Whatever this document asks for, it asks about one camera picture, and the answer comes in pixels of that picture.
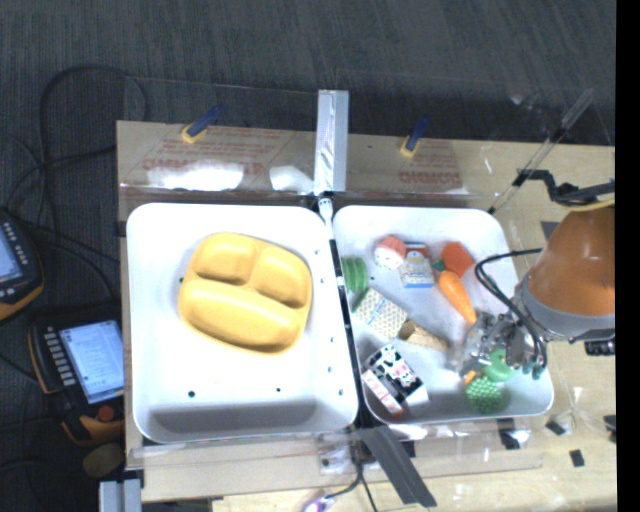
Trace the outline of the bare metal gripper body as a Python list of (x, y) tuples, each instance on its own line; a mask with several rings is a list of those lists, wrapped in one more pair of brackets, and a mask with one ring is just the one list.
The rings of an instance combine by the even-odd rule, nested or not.
[(499, 317), (492, 335), (494, 344), (505, 350), (505, 362), (513, 369), (532, 371), (537, 362), (534, 338), (521, 320)]

